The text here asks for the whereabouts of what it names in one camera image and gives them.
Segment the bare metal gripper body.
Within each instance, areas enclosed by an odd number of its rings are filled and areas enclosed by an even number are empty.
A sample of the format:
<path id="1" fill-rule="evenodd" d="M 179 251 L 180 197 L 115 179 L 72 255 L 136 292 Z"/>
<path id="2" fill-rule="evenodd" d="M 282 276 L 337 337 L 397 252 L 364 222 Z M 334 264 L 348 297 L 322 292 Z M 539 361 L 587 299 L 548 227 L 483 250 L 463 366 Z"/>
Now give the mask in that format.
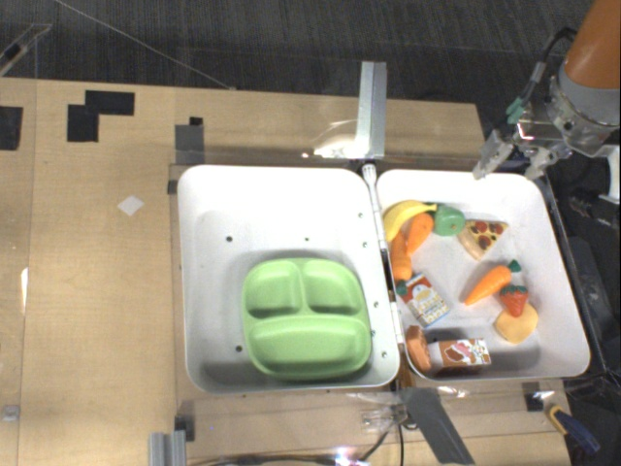
<path id="1" fill-rule="evenodd" d="M 546 98 L 518 120 L 514 141 L 538 149 L 536 162 L 572 153 L 596 158 L 612 155 L 612 91 L 577 83 L 552 83 Z"/>

